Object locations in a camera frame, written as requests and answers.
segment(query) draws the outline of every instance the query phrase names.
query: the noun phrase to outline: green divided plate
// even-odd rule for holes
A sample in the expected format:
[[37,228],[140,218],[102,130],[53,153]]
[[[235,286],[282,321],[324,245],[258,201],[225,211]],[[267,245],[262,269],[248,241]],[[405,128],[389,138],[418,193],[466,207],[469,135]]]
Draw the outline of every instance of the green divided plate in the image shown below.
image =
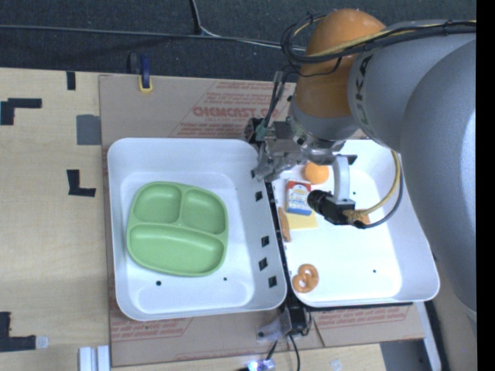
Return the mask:
[[224,262],[227,239],[227,208],[210,191],[151,182],[132,201],[127,248],[143,267],[179,276],[212,274]]

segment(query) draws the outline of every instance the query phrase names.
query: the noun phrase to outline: white object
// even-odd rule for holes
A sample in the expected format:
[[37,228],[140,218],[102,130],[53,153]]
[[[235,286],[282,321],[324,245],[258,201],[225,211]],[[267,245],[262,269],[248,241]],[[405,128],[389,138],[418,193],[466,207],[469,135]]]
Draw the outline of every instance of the white object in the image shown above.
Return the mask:
[[[258,154],[240,140],[126,138],[108,151],[115,290],[120,309],[148,321],[273,309],[287,287],[265,184],[251,177]],[[228,210],[222,266],[205,277],[177,277],[135,263],[127,251],[131,202],[156,181],[198,186]]]
[[110,371],[110,350],[108,345],[79,348],[78,371]]
[[[394,181],[394,160],[388,149],[371,140],[349,140],[342,155],[357,155],[350,166],[350,197],[357,209],[378,203]],[[273,182],[275,201],[284,204],[288,179],[304,179],[303,166],[283,172]],[[333,174],[312,189],[333,192]],[[392,207],[370,214],[371,222],[382,218]],[[439,290],[439,276],[432,252],[412,209],[404,187],[397,212],[380,226],[359,230],[353,226],[334,226],[320,215],[318,228],[291,230],[292,241],[284,243],[291,276],[301,264],[312,264],[319,272],[313,291],[295,295],[315,308],[353,305],[380,305],[427,301]]]

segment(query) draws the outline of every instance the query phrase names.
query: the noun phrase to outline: brown pretzel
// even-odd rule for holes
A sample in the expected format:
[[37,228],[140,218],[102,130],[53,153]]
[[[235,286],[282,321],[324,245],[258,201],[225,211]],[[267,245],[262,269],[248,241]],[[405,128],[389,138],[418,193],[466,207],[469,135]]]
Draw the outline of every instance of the brown pretzel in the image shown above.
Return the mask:
[[298,293],[308,293],[318,284],[318,271],[311,264],[303,264],[292,278],[292,286]]

